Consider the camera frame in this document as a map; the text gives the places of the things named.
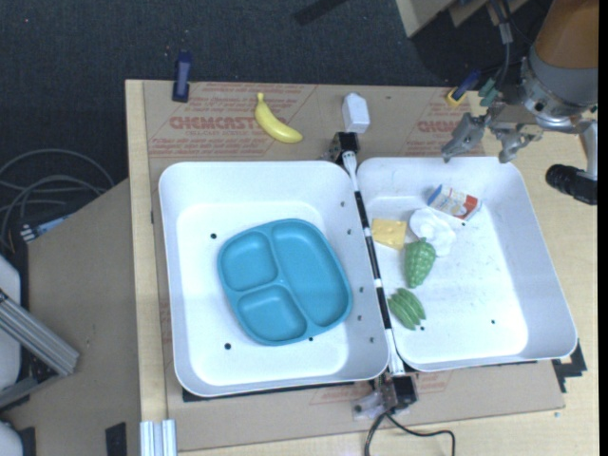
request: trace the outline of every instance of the wooden edge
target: wooden edge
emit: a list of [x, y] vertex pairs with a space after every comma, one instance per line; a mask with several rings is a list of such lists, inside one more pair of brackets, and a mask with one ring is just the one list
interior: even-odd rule
[[140, 400], [143, 421], [167, 418], [143, 82], [125, 82]]

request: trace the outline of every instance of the cheese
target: cheese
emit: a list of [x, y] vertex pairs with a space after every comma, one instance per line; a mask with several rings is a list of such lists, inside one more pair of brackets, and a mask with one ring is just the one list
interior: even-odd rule
[[375, 218], [371, 222], [371, 236], [374, 241], [395, 250], [401, 250], [406, 240], [408, 224], [395, 219]]

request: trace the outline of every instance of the blue divided plate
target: blue divided plate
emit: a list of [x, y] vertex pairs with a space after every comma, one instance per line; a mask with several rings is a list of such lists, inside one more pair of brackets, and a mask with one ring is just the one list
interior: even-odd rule
[[219, 250], [218, 273], [240, 325], [264, 345], [316, 336], [351, 311], [351, 286], [332, 246], [302, 219], [231, 237]]

